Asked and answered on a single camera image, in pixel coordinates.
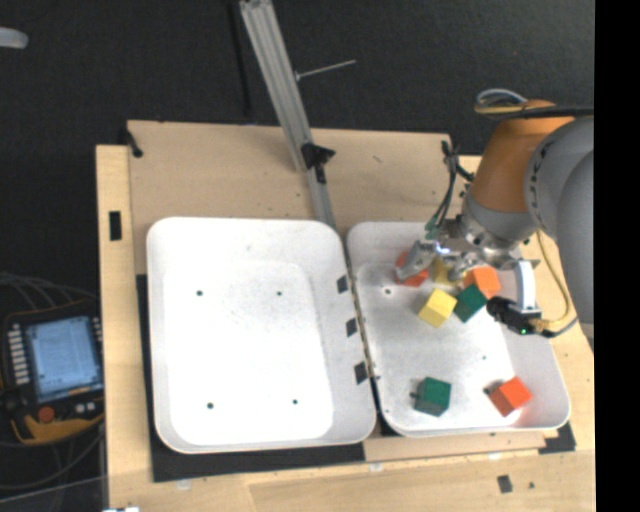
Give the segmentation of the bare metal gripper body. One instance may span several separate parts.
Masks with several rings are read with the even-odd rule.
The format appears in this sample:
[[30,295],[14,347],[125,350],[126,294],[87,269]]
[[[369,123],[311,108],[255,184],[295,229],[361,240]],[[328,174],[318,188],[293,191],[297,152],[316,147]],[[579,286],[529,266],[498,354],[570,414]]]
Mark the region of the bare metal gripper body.
[[512,269],[520,258],[522,239],[503,239],[475,219],[455,217],[437,222],[437,253],[445,261],[464,255],[473,266],[488,265],[497,270]]

